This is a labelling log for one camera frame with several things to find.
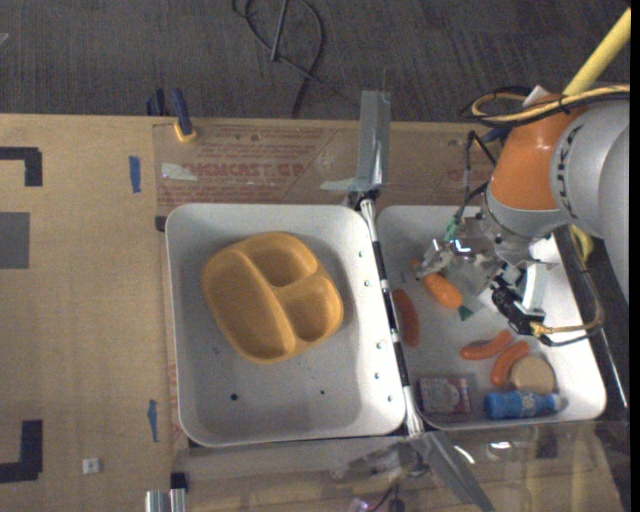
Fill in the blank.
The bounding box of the orange carrot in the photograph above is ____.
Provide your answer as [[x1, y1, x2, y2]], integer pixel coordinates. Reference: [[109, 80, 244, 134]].
[[410, 257, 475, 322]]

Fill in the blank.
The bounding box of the white plastic tray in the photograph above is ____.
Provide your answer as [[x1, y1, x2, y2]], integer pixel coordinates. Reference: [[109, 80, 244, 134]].
[[164, 202, 407, 448], [375, 204, 608, 431]]

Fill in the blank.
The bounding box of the thin black and white rod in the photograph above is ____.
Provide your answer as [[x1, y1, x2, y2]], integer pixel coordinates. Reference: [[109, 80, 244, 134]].
[[358, 198, 425, 436]]

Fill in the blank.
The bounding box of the orange divided plate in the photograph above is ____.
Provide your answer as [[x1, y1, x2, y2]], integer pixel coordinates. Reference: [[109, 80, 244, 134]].
[[201, 230, 346, 365]]

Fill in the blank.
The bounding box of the orange sausage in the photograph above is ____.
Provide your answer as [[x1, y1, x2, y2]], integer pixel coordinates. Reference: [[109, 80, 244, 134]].
[[490, 341, 532, 388], [391, 288, 422, 348], [459, 329, 514, 362]]

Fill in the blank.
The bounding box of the brown cardboard board red print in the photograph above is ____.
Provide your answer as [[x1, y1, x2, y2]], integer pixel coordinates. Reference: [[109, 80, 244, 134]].
[[152, 116, 505, 451]]

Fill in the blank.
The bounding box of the tan round bread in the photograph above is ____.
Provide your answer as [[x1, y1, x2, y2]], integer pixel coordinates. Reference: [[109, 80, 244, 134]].
[[509, 355, 557, 396]]

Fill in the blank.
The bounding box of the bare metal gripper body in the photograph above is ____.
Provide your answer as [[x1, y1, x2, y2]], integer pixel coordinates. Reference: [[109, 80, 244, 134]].
[[445, 217, 532, 297]]

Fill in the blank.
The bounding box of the blue bottle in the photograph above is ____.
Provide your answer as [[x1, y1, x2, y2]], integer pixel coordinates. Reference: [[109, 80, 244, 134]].
[[483, 389, 563, 421]]

